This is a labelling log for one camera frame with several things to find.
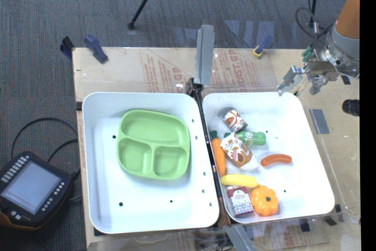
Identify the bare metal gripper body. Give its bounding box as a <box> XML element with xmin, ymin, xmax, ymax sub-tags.
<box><xmin>303</xmin><ymin>47</ymin><xmax>361</xmax><ymax>81</ymax></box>

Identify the green bottle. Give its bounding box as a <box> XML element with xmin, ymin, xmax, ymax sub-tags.
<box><xmin>223</xmin><ymin>130</ymin><xmax>267</xmax><ymax>147</ymax></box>

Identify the small white and red can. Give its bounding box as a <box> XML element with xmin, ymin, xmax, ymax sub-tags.
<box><xmin>221</xmin><ymin>108</ymin><xmax>249</xmax><ymax>133</ymax></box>

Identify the orange sausage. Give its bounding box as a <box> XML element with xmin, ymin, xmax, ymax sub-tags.
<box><xmin>260</xmin><ymin>153</ymin><xmax>293</xmax><ymax>168</ymax></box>

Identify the white and orange printed packet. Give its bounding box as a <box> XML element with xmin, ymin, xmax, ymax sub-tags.
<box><xmin>220</xmin><ymin>132</ymin><xmax>260</xmax><ymax>172</ymax></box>

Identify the white plastic tray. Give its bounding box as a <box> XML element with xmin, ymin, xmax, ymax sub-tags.
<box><xmin>82</xmin><ymin>91</ymin><xmax>220</xmax><ymax>235</ymax></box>
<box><xmin>202</xmin><ymin>91</ymin><xmax>336</xmax><ymax>225</ymax></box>

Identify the orange carrot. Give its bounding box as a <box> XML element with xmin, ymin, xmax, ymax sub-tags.
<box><xmin>209</xmin><ymin>129</ymin><xmax>227</xmax><ymax>178</ymax></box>

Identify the yellow banana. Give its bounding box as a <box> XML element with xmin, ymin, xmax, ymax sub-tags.
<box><xmin>220</xmin><ymin>173</ymin><xmax>260</xmax><ymax>189</ymax></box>

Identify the orange pumpkin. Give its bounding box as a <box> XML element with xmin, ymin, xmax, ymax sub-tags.
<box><xmin>250</xmin><ymin>185</ymin><xmax>280</xmax><ymax>217</ymax></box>

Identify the green divided plate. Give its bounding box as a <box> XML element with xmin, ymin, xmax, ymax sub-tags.
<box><xmin>116</xmin><ymin>108</ymin><xmax>192</xmax><ymax>181</ymax></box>

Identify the brown cardboard board red print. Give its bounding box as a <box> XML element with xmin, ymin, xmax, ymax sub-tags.
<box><xmin>71</xmin><ymin>46</ymin><xmax>361</xmax><ymax>251</ymax></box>

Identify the black cylinder on white bracket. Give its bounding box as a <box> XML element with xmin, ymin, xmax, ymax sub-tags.
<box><xmin>341</xmin><ymin>99</ymin><xmax>361</xmax><ymax>117</ymax></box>

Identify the black block with thin wires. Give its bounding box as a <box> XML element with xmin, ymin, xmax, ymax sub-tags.
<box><xmin>184</xmin><ymin>77</ymin><xmax>204</xmax><ymax>95</ymax></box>

